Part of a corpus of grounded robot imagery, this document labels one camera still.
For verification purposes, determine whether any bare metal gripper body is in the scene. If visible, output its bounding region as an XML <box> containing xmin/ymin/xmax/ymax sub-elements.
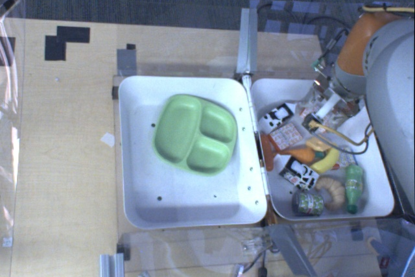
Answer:
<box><xmin>312</xmin><ymin>67</ymin><xmax>361</xmax><ymax>117</ymax></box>

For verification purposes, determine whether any black and white cow-print carton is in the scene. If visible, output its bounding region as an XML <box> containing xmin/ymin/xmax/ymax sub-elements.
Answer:
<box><xmin>258</xmin><ymin>102</ymin><xmax>295</xmax><ymax>134</ymax></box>
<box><xmin>279</xmin><ymin>156</ymin><xmax>320</xmax><ymax>191</ymax></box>

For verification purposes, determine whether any yellow wedge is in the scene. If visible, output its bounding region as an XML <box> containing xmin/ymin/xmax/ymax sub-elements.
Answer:
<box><xmin>305</xmin><ymin>137</ymin><xmax>332</xmax><ymax>152</ymax></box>

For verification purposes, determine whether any orange carrot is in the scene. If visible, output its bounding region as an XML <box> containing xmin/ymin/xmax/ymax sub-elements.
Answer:
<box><xmin>284</xmin><ymin>147</ymin><xmax>326</xmax><ymax>163</ymax></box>

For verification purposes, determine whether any yellow banana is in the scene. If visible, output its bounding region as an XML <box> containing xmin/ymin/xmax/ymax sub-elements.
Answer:
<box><xmin>310</xmin><ymin>147</ymin><xmax>340</xmax><ymax>173</ymax></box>

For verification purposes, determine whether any green plastic bottle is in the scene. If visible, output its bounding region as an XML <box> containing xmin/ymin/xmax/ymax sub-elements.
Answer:
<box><xmin>344</xmin><ymin>164</ymin><xmax>364</xmax><ymax>215</ymax></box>

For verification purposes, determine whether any beige croissant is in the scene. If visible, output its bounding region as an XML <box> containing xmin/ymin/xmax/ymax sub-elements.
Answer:
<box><xmin>315</xmin><ymin>176</ymin><xmax>346</xmax><ymax>212</ymax></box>

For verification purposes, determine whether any white plastic tray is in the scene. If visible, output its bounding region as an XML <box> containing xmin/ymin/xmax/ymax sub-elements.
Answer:
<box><xmin>117</xmin><ymin>75</ymin><xmax>268</xmax><ymax>231</ymax></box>
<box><xmin>250</xmin><ymin>78</ymin><xmax>396</xmax><ymax>222</ymax></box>

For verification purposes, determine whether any green can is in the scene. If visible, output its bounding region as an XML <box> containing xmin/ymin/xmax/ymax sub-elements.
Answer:
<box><xmin>291</xmin><ymin>190</ymin><xmax>325</xmax><ymax>217</ymax></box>

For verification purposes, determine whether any green divided plate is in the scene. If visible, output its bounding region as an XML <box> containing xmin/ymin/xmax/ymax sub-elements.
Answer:
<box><xmin>152</xmin><ymin>93</ymin><xmax>239</xmax><ymax>177</ymax></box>

